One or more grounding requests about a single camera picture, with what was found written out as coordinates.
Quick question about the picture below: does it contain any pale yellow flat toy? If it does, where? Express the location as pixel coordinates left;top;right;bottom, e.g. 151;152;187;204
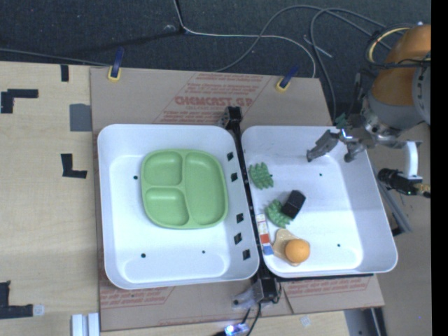
272;227;311;267

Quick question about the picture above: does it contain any black cylinder on white bracket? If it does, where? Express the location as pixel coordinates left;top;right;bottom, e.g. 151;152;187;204
377;139;425;196

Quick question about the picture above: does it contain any green ridged toy vegetable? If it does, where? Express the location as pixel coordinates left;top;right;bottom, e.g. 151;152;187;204
247;162;275;190
264;198;292;229

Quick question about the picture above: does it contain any brown cardboard board red print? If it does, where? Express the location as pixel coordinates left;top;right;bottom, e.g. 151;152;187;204
89;66;386;332

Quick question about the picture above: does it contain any orange ball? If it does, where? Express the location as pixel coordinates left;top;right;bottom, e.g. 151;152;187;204
283;238;312;263

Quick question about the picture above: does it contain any white plastic tray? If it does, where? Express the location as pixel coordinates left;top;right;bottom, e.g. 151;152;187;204
241;125;399;279
97;123;261;291

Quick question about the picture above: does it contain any white packet red blue print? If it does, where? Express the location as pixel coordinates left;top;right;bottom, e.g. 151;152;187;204
255;213;275;257

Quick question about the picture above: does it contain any black block with wires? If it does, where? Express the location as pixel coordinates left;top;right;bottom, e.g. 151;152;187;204
216;106;244;131
232;276;281;308

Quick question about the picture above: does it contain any black box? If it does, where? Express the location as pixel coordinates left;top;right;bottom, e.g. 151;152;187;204
280;189;307;221

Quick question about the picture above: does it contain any green divided plate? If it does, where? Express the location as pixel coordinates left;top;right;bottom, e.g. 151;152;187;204
140;148;230;230

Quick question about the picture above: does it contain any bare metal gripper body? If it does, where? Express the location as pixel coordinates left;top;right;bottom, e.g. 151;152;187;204
337;115;404;151

